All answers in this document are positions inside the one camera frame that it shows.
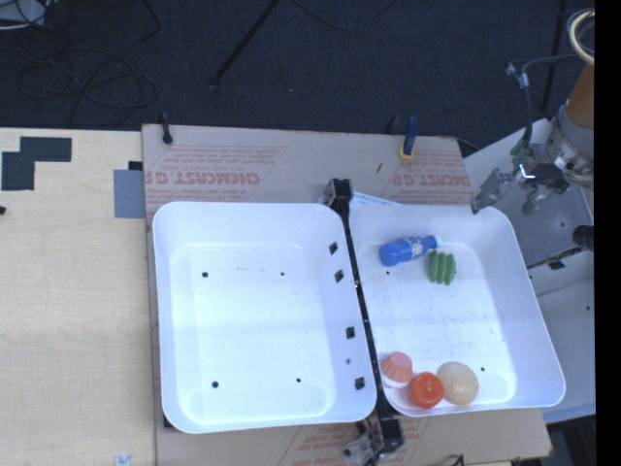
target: metal stand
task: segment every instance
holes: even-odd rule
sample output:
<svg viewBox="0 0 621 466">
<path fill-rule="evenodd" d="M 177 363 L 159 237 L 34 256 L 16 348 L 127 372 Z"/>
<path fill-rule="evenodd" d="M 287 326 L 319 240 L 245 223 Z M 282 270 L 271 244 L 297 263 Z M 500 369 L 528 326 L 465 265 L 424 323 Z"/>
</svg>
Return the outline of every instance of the metal stand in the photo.
<svg viewBox="0 0 621 466">
<path fill-rule="evenodd" d="M 365 302 L 365 296 L 362 291 L 362 281 L 358 272 L 358 263 L 356 260 L 356 251 L 353 246 L 353 238 L 349 227 L 349 201 L 353 197 L 353 187 L 351 180 L 334 178 L 329 181 L 324 189 L 324 203 L 330 209 L 335 211 L 343 222 L 343 229 L 347 239 L 347 249 L 349 251 L 349 259 L 351 261 L 351 269 L 354 277 L 356 293 L 358 295 L 358 304 L 360 313 L 365 324 L 365 336 L 367 337 L 367 345 L 369 347 L 369 356 L 373 366 L 374 377 L 376 380 L 377 403 L 376 418 L 377 427 L 366 430 L 365 433 L 353 442 L 345 444 L 342 447 L 343 460 L 348 463 L 355 462 L 357 465 L 367 465 L 370 461 L 375 460 L 381 454 L 391 453 L 401 447 L 404 442 L 404 434 L 401 424 L 394 416 L 395 411 L 388 402 L 383 391 L 381 382 L 381 374 L 379 363 L 377 361 L 376 345 L 369 323 L 369 313 Z"/>
<path fill-rule="evenodd" d="M 222 64 L 222 67 L 220 67 L 218 72 L 213 75 L 212 82 L 209 85 L 209 90 L 215 89 L 220 84 L 220 80 L 222 79 L 222 76 L 224 76 L 224 73 L 226 73 L 228 68 L 231 67 L 231 64 L 233 64 L 233 62 L 238 57 L 238 55 L 242 53 L 242 50 L 250 42 L 252 37 L 259 30 L 261 25 L 263 25 L 263 22 L 265 22 L 265 20 L 272 13 L 272 11 L 276 7 L 276 5 L 278 5 L 279 2 L 280 0 L 272 0 L 270 4 L 265 8 L 265 10 L 263 11 L 263 14 L 261 14 L 259 19 L 256 20 L 256 22 L 252 25 L 250 30 L 245 34 L 245 36 L 239 42 L 237 47 L 233 50 L 229 58 L 227 58 L 224 64 Z"/>
<path fill-rule="evenodd" d="M 567 19 L 567 1 L 561 0 L 559 4 L 558 14 L 556 15 L 556 31 L 554 32 L 554 42 L 552 44 L 552 56 L 555 56 L 559 52 L 559 46 L 561 44 L 561 36 L 563 36 L 563 27 Z M 547 82 L 545 83 L 545 91 L 543 92 L 543 99 L 539 106 L 541 112 L 546 115 L 547 103 L 550 99 L 550 91 L 552 89 L 552 83 L 554 82 L 554 73 L 556 72 L 556 65 L 551 64 L 547 73 Z"/>
</svg>

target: black wire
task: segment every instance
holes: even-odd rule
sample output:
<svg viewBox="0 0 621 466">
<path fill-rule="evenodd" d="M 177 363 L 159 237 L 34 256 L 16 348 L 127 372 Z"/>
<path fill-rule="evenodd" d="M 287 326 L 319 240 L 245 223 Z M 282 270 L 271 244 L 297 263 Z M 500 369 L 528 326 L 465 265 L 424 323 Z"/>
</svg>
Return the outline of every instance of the black wire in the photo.
<svg viewBox="0 0 621 466">
<path fill-rule="evenodd" d="M 551 55 L 547 57 L 540 57 L 535 59 L 519 59 L 512 60 L 507 65 L 506 71 L 509 72 L 511 76 L 517 79 L 520 84 L 521 89 L 524 91 L 524 99 L 526 104 L 526 127 L 524 128 L 524 134 L 522 135 L 522 141 L 526 147 L 531 144 L 531 139 L 533 136 L 533 106 L 531 100 L 531 93 L 529 90 L 528 84 L 528 76 L 526 74 L 527 70 L 532 66 L 542 65 L 542 64 L 565 64 L 568 62 L 573 62 L 579 59 L 575 53 L 568 53 L 564 55 Z M 524 62 L 520 69 L 520 74 L 518 75 L 515 72 L 514 64 Z"/>
<path fill-rule="evenodd" d="M 304 11 L 308 12 L 311 16 L 319 19 L 321 22 L 323 22 L 324 24 L 327 24 L 330 27 L 333 27 L 335 29 L 341 29 L 341 30 L 352 30 L 352 29 L 356 29 L 362 26 L 365 26 L 369 23 L 371 23 L 372 21 L 374 21 L 375 19 L 377 19 L 378 17 L 380 17 L 382 14 L 384 14 L 386 11 L 388 11 L 388 9 L 390 9 L 397 0 L 390 0 L 390 2 L 381 10 L 379 11 L 377 14 L 375 14 L 373 17 L 370 17 L 367 20 L 364 20 L 362 22 L 359 22 L 357 24 L 353 24 L 351 26 L 342 26 L 340 24 L 335 24 L 333 22 L 330 22 L 328 19 L 320 16 L 318 13 L 316 13 L 315 11 L 313 11 L 312 9 L 308 8 L 307 6 L 301 4 L 300 2 L 298 2 L 297 0 L 289 0 L 292 4 L 300 7 L 301 9 L 303 9 Z"/>
<path fill-rule="evenodd" d="M 459 454 L 459 457 L 451 466 L 464 466 L 464 454 Z"/>
<path fill-rule="evenodd" d="M 139 44 L 145 42 L 155 34 L 159 32 L 160 29 L 160 21 L 157 18 L 153 8 L 149 4 L 147 0 L 142 0 L 145 6 L 147 7 L 148 12 L 155 22 L 154 29 L 146 34 L 146 36 L 141 39 L 127 45 L 126 47 L 121 48 L 115 52 L 110 52 L 107 50 L 96 49 L 93 47 L 84 47 L 84 46 L 73 46 L 70 45 L 70 37 L 63 37 L 59 32 L 55 30 L 50 30 L 48 28 L 44 28 L 42 26 L 33 24 L 33 27 L 37 30 L 46 30 L 52 33 L 52 36 L 55 38 L 54 44 L 58 46 L 57 50 L 54 50 L 49 54 L 37 54 L 34 53 L 25 42 L 18 47 L 18 51 L 28 58 L 31 61 L 36 62 L 35 65 L 28 67 L 21 71 L 18 76 L 18 84 L 21 88 L 21 91 L 26 96 L 31 98 L 50 98 L 52 96 L 74 96 L 74 101 L 72 103 L 70 114 L 68 117 L 69 124 L 74 124 L 75 115 L 78 109 L 78 106 L 83 98 L 88 98 L 90 101 L 104 106 L 110 107 L 114 109 L 121 109 L 123 111 L 128 110 L 121 117 L 115 118 L 114 120 L 108 120 L 106 122 L 96 123 L 90 122 L 88 125 L 111 125 L 111 124 L 121 124 L 126 119 L 131 117 L 135 111 L 141 107 L 145 107 L 149 105 L 157 96 L 157 86 L 154 80 L 149 78 L 144 74 L 140 74 L 127 60 L 123 59 L 121 55 L 138 46 Z M 64 56 L 67 56 L 71 52 L 76 51 L 85 51 L 85 52 L 94 52 L 104 56 L 104 59 L 99 63 L 97 67 L 95 67 L 92 71 L 88 73 L 85 79 L 79 80 L 73 74 L 71 74 L 66 68 L 61 67 L 58 62 Z M 112 64 L 114 61 L 118 62 L 118 64 L 122 65 L 128 72 L 118 73 L 113 77 L 106 78 L 104 80 L 97 80 L 98 75 L 102 70 Z M 39 93 L 33 93 L 29 91 L 29 88 L 26 86 L 26 80 L 30 78 L 34 78 L 35 74 L 40 74 L 44 78 L 49 76 L 50 72 L 57 73 L 59 77 L 63 78 L 63 83 L 61 83 L 58 87 L 51 89 L 41 82 L 35 82 Z M 111 84 L 112 82 L 122 81 L 126 79 L 133 79 L 136 82 L 136 86 L 138 89 L 138 100 L 132 103 L 126 104 L 113 104 L 109 102 L 105 102 L 103 100 L 98 99 L 94 92 L 97 88 L 101 88 L 104 85 Z"/>
</svg>

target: dark floor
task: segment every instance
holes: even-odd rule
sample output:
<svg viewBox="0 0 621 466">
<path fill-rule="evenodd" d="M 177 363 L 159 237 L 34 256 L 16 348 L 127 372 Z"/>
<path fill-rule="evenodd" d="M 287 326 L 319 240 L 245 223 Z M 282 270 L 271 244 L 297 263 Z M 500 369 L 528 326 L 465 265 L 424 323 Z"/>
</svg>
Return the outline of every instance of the dark floor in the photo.
<svg viewBox="0 0 621 466">
<path fill-rule="evenodd" d="M 0 22 L 0 126 L 136 130 L 165 112 L 173 124 L 382 133 L 397 114 L 472 151 L 526 124 L 505 68 L 553 52 L 565 7 L 281 0 L 209 90 L 272 1 L 49 0 L 43 25 Z M 594 7 L 567 0 L 558 54 L 571 52 L 566 19 Z M 558 64 L 547 93 L 548 66 L 529 70 L 533 105 L 547 108 L 535 118 L 559 108 L 581 68 Z"/>
</svg>

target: blue plastic bottle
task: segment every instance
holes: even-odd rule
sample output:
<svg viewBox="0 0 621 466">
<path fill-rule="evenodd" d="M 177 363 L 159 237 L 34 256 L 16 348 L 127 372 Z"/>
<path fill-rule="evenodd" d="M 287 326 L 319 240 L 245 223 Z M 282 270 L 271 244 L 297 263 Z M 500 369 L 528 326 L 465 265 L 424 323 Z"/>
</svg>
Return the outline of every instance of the blue plastic bottle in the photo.
<svg viewBox="0 0 621 466">
<path fill-rule="evenodd" d="M 384 266 L 395 266 L 400 262 L 422 257 L 429 249 L 438 246 L 436 237 L 406 237 L 395 242 L 389 242 L 379 248 L 379 259 Z"/>
</svg>

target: beige ball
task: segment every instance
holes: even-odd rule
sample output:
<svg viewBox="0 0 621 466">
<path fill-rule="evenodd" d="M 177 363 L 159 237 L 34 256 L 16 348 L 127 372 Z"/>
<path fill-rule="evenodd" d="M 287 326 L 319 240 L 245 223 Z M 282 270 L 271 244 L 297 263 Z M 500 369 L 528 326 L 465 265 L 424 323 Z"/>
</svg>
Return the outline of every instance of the beige ball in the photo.
<svg viewBox="0 0 621 466">
<path fill-rule="evenodd" d="M 478 394 L 478 379 L 469 366 L 459 361 L 444 362 L 436 376 L 444 386 L 444 399 L 457 406 L 471 404 Z"/>
</svg>

